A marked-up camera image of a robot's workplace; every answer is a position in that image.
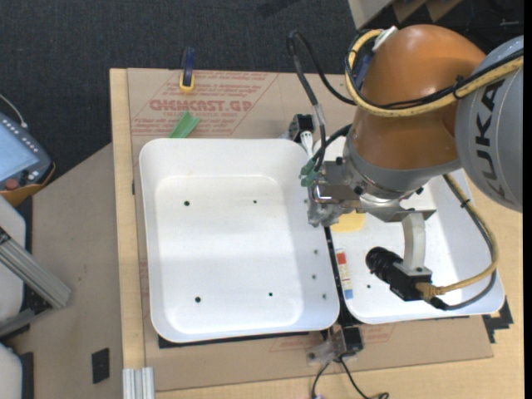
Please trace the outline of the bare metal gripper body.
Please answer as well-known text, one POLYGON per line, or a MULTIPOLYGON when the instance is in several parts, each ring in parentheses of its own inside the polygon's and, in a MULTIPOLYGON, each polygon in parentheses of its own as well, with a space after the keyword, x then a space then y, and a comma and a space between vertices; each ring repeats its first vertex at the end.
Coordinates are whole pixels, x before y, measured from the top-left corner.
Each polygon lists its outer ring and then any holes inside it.
POLYGON ((312 202, 329 207, 340 204, 348 208, 348 214, 368 213, 386 223, 401 222, 408 214, 416 212, 414 208, 403 208, 401 197, 396 193, 367 183, 347 163, 332 161, 324 163, 312 182, 312 202))

